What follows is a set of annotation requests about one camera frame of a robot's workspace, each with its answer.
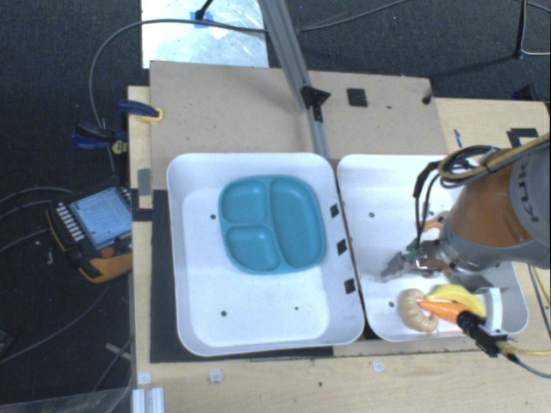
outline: brown object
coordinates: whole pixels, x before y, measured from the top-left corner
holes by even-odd
[[[469,183],[449,212],[452,229],[464,239],[504,248],[528,242],[511,204],[509,180],[513,163]]]

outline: black mat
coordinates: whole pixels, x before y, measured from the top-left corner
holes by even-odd
[[[332,348],[301,348],[254,354],[203,358],[191,354],[178,338],[169,203],[166,191],[153,193],[151,362],[219,361],[226,359],[319,358],[332,356]]]

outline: black bracket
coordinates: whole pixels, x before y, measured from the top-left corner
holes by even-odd
[[[313,119],[316,122],[323,122],[324,117],[321,114],[321,106],[327,101],[327,98],[329,98],[331,94],[310,86],[304,86],[300,90],[300,94],[302,95],[302,101],[306,108],[313,108]]]

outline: toy banana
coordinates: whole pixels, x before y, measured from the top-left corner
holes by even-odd
[[[440,285],[436,290],[425,297],[428,300],[433,299],[447,299],[455,301],[456,303],[461,303],[465,305],[472,313],[480,316],[486,316],[486,308],[484,303],[480,299],[471,294],[467,289],[459,285]]]

